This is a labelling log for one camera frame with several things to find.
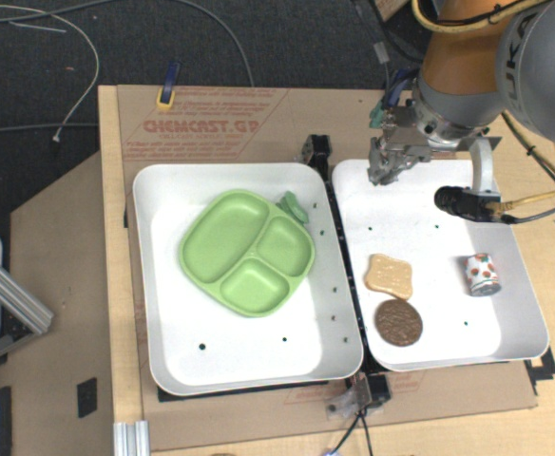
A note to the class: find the white plastic tray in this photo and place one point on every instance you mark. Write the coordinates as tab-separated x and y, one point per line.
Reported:
429	216
239	349

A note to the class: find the brown cardboard board red print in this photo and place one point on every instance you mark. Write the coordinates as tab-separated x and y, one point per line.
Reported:
239	126

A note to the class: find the green divided plate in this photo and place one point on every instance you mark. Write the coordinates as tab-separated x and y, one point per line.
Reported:
239	250

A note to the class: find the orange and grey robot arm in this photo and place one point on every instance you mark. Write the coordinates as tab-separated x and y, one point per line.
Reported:
467	41

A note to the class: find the white can with red print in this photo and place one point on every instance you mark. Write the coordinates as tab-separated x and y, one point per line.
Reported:
483	274

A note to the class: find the beige bread slice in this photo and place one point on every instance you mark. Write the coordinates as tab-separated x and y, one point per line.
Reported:
389	276

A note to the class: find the black cylinder on white bracket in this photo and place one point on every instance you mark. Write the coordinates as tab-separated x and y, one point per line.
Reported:
463	202

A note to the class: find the brown round biscuit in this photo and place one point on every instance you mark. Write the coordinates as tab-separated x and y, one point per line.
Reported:
398	323

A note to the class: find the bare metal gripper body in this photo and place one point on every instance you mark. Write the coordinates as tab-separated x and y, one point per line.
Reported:
413	138

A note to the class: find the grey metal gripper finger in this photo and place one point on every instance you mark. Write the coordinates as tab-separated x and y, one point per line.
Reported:
376	171
396	169

